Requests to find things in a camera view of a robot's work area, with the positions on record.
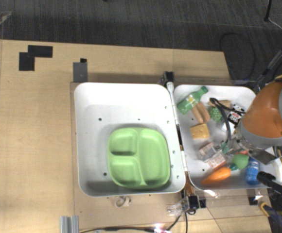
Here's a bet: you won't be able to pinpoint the orange carrot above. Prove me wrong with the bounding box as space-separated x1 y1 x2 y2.
201 166 232 186

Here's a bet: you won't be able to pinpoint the green pear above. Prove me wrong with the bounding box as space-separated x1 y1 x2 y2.
229 153 250 171

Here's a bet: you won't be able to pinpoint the blue bottle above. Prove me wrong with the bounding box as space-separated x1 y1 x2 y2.
245 157 261 185

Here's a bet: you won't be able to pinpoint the white plastic tray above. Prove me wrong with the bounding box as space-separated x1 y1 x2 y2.
73 82 187 198
174 84 273 190

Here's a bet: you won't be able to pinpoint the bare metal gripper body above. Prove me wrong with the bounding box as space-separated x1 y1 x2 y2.
225 139 256 159

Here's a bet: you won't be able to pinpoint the black and white packet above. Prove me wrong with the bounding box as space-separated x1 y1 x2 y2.
231 103 246 113
228 111 244 125

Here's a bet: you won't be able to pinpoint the green bottle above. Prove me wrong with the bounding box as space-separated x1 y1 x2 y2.
176 85 209 115

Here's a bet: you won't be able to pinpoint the orange and white carton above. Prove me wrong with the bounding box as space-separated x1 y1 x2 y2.
199 142 216 156
204 153 227 171

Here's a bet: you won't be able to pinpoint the green grapes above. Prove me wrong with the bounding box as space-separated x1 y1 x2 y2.
208 105 223 122

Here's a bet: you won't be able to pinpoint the green divided plate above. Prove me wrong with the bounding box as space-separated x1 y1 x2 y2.
106 127 172 188

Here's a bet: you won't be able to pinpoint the black cylinder on white bracket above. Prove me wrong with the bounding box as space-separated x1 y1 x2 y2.
256 154 282 194

